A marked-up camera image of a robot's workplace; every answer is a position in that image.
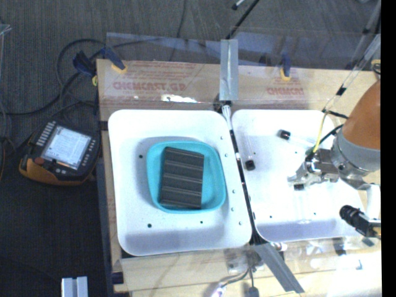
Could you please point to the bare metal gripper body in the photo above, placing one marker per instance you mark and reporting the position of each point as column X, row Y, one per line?
column 325, row 164

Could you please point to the brown cardboard board red print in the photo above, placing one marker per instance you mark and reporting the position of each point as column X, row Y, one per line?
column 173, row 82

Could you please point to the white plastic tray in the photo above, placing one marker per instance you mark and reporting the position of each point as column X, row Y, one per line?
column 130, row 181
column 272, row 193

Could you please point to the blue plate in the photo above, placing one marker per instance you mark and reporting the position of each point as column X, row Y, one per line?
column 215, row 178

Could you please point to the clear tube with black cap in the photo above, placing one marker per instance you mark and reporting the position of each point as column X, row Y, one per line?
column 299, row 187
column 249, row 164
column 284, row 134

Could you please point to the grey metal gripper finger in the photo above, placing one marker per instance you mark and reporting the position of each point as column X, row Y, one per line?
column 315, row 180
column 297, row 173

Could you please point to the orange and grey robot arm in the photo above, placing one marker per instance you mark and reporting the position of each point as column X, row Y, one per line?
column 363, row 119

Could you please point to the dark grey ribbed block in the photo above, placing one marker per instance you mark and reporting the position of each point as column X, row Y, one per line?
column 182, row 178

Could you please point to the black cylinder on white bracket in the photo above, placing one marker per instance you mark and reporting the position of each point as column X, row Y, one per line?
column 355, row 216

